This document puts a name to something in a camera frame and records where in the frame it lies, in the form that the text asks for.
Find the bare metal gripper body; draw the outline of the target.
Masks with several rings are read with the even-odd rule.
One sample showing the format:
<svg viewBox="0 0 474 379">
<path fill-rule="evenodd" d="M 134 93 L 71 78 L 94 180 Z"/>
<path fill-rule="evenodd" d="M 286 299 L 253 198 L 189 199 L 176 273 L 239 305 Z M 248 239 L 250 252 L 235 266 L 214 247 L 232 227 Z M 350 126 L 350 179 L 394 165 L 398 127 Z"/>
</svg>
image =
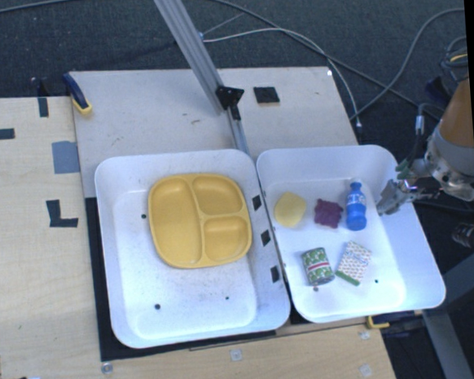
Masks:
<svg viewBox="0 0 474 379">
<path fill-rule="evenodd" d="M 451 170 L 405 169 L 399 173 L 399 178 L 411 201 L 435 199 L 446 194 L 461 201 L 474 202 L 474 182 Z"/>
</svg>

